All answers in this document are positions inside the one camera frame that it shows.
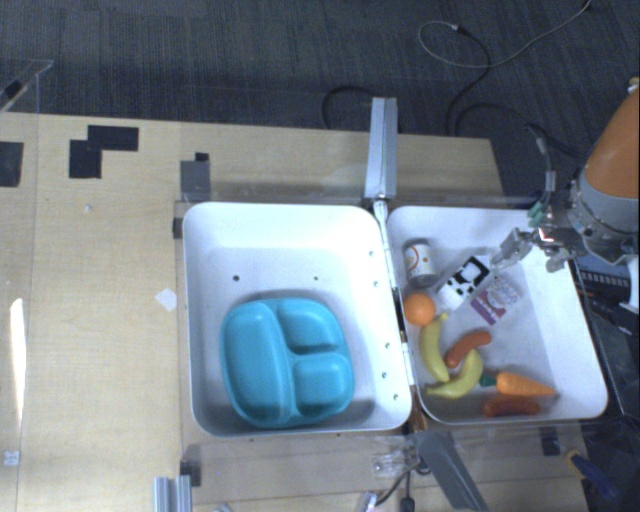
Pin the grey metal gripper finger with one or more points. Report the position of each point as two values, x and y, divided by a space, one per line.
512 247
557 261

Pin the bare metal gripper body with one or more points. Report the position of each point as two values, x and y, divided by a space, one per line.
560 235

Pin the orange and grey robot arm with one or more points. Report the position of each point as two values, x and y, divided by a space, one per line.
615 165

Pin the black and white carton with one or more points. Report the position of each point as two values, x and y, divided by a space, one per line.
462 282

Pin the white plastic tray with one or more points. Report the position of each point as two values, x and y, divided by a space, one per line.
560 350
300 235

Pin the small white and orange can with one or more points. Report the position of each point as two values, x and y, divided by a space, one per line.
419 262

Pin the red-brown sausage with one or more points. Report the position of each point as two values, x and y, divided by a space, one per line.
510 407
467 347

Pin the orange toy fruit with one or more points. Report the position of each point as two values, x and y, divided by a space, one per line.
419 309

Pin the orange carrot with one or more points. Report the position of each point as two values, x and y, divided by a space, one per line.
520 385

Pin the yellow banana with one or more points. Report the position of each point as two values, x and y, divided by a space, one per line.
432 350
467 377

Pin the blue divided plate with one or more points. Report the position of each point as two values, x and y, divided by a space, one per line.
260 360

